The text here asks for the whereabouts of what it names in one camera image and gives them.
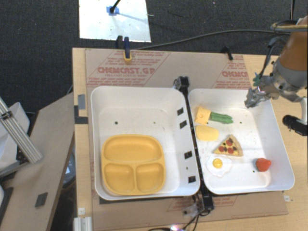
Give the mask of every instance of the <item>egg yolk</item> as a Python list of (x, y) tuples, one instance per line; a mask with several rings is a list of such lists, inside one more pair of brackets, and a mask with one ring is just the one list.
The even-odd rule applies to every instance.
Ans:
[(213, 166), (215, 168), (221, 168), (222, 167), (222, 161), (219, 158), (215, 158), (213, 160)]

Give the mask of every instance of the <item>toy pizza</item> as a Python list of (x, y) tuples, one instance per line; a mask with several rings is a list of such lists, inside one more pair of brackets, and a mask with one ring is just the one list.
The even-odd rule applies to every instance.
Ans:
[(243, 156), (243, 150), (237, 139), (231, 134), (214, 151), (214, 154), (223, 154), (230, 156)]

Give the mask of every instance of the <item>strawberry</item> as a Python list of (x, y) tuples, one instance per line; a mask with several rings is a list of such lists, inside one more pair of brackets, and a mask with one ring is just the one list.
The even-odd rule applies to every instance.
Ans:
[(265, 158), (258, 158), (256, 161), (256, 167), (260, 172), (265, 172), (271, 165), (271, 161)]

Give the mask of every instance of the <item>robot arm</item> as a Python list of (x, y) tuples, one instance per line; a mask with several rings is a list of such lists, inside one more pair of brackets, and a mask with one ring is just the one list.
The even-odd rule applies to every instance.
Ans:
[(269, 56), (265, 60), (263, 70), (254, 78), (255, 89), (249, 89), (245, 105), (247, 108), (257, 106), (261, 101), (278, 99), (282, 96), (291, 102), (300, 102), (302, 118), (286, 115), (283, 123), (297, 133), (307, 135), (307, 98), (299, 97), (297, 92), (307, 88), (307, 24), (308, 17), (297, 22), (296, 26), (280, 26), (281, 30), (291, 31), (279, 58), (273, 63), (273, 71), (263, 76)]

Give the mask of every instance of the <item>yellow divided plate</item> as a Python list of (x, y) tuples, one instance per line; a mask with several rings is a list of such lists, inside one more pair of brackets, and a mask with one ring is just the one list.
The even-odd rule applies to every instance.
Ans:
[(106, 187), (113, 193), (153, 194), (166, 180), (163, 148), (147, 135), (112, 136), (102, 147), (102, 173)]

